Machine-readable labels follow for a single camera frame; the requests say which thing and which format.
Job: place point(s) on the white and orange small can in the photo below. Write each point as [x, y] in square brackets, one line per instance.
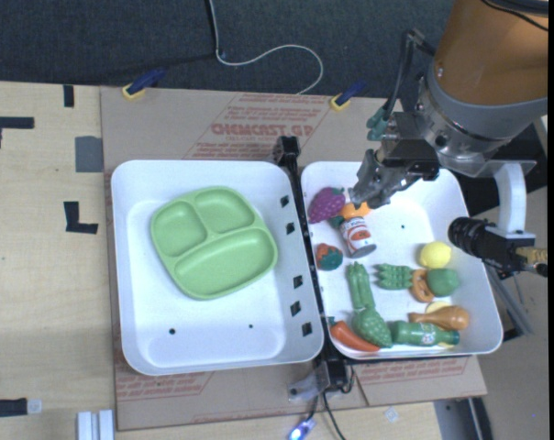
[358, 238]

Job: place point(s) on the white plastic tray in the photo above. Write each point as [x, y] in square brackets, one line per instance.
[213, 333]
[405, 227]

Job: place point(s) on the brown chicken drumstick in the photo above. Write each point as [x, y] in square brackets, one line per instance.
[446, 317]

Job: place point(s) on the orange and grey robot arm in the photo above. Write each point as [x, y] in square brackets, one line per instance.
[492, 39]

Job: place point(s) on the green bottle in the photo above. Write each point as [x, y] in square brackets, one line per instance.
[419, 333]

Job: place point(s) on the brown pretzel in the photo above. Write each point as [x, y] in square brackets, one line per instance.
[420, 291]

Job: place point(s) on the green divided plate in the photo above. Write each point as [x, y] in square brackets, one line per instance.
[213, 245]

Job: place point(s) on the black cylinder on white bracket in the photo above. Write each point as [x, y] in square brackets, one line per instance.
[501, 245]

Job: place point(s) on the red and green strawberry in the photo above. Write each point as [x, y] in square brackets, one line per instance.
[328, 257]

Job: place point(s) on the green grapes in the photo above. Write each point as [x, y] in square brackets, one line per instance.
[373, 328]

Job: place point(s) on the purple grapes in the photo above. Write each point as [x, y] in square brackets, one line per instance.
[325, 205]

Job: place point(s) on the orange fruit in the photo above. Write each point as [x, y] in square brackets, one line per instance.
[350, 210]

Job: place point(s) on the orange carrot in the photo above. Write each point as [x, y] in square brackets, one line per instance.
[350, 337]

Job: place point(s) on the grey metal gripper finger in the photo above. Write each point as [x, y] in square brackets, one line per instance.
[368, 177]
[389, 188]

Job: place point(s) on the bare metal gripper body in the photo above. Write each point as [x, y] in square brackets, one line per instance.
[407, 145]

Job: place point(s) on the yellow lemon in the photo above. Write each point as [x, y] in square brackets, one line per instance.
[435, 255]

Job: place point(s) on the brown cardboard board red print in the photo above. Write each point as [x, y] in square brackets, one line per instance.
[167, 126]

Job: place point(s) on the pale yellow round piece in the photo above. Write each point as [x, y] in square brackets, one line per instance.
[435, 306]

